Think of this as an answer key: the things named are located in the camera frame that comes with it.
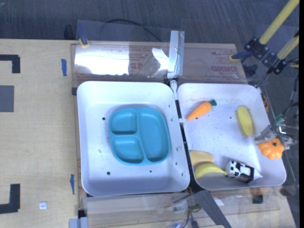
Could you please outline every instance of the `yellow rod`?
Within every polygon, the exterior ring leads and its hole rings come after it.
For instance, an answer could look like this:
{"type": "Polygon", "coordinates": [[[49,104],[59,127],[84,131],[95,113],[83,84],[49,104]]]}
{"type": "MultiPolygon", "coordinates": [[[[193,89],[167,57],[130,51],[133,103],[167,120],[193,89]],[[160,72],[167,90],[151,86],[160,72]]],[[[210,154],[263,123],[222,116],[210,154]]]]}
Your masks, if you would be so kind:
{"type": "Polygon", "coordinates": [[[275,34],[275,32],[280,28],[280,26],[284,23],[287,17],[291,14],[291,12],[296,8],[299,4],[300,0],[289,0],[286,5],[283,7],[281,12],[277,15],[275,20],[270,24],[267,30],[259,39],[259,42],[262,45],[266,45],[267,42],[271,39],[271,37],[275,34]]]}
{"type": "Polygon", "coordinates": [[[286,45],[277,53],[278,59],[285,59],[288,54],[299,44],[299,38],[300,36],[292,37],[290,41],[288,41],[286,45]]]}

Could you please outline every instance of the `orange object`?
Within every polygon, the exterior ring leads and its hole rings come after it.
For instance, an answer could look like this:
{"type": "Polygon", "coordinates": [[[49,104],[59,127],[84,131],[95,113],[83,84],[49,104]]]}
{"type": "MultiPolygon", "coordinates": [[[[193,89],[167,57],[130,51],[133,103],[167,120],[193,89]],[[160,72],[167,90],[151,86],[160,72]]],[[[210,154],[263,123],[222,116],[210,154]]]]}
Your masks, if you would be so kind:
{"type": "Polygon", "coordinates": [[[208,101],[203,102],[197,108],[195,108],[193,112],[190,113],[190,115],[187,117],[187,120],[191,120],[193,118],[206,114],[211,110],[211,107],[213,105],[217,105],[215,100],[212,100],[211,102],[208,101]]]}
{"type": "Polygon", "coordinates": [[[262,155],[269,159],[279,159],[283,155],[284,146],[278,138],[274,138],[269,142],[262,142],[258,144],[262,155]]]}

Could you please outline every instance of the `orange pumpkin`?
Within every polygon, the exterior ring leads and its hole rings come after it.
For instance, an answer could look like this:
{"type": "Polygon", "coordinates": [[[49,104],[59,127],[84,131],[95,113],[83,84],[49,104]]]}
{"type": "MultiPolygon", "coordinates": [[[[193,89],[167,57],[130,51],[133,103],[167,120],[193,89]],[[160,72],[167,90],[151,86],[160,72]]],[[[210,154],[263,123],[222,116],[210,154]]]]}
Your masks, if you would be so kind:
{"type": "Polygon", "coordinates": [[[259,143],[258,148],[261,150],[262,155],[271,160],[281,158],[284,151],[284,146],[278,138],[274,138],[269,142],[259,143]]]}

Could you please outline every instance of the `cow print carton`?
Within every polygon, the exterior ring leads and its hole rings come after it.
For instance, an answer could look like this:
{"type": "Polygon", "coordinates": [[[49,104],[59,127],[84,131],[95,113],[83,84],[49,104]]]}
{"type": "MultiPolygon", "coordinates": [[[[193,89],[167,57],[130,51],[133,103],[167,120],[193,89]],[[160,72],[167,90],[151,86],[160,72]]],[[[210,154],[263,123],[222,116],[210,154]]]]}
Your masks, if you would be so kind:
{"type": "Polygon", "coordinates": [[[237,161],[229,161],[226,164],[227,176],[236,180],[249,183],[252,180],[261,178],[262,176],[251,166],[239,163],[237,161]]]}

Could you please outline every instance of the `white tray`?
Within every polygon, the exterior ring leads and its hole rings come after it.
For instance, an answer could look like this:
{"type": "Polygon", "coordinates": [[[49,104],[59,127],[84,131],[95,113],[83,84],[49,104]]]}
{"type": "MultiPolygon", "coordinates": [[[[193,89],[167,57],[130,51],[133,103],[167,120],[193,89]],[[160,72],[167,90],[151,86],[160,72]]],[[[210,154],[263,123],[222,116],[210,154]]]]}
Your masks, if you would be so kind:
{"type": "Polygon", "coordinates": [[[214,163],[222,169],[230,160],[254,167],[263,178],[246,184],[222,174],[207,174],[196,180],[207,190],[247,187],[279,186],[285,182],[282,159],[270,160],[263,156],[254,138],[270,125],[259,91],[250,85],[186,83],[178,88],[178,99],[189,151],[211,153],[214,163]],[[214,99],[217,106],[198,119],[186,120],[203,101],[214,99]],[[245,106],[250,113],[254,134],[246,137],[240,129],[237,109],[245,106]]]}
{"type": "Polygon", "coordinates": [[[77,89],[81,177],[92,196],[178,192],[190,174],[171,89],[162,83],[84,82],[77,89]],[[125,107],[150,107],[163,114],[171,139],[169,157],[154,165],[125,165],[113,155],[109,117],[125,107]]]}

